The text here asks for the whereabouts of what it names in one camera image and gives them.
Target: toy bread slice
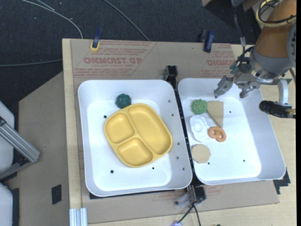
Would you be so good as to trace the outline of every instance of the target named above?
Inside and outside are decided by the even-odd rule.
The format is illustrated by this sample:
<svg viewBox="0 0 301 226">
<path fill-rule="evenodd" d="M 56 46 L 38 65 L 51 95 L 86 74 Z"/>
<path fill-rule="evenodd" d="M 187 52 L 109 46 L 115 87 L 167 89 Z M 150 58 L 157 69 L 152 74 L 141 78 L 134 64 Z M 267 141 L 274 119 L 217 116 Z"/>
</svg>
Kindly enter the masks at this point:
<svg viewBox="0 0 301 226">
<path fill-rule="evenodd" d="M 216 124 L 222 127 L 224 103 L 222 101 L 207 101 L 207 112 Z"/>
</svg>

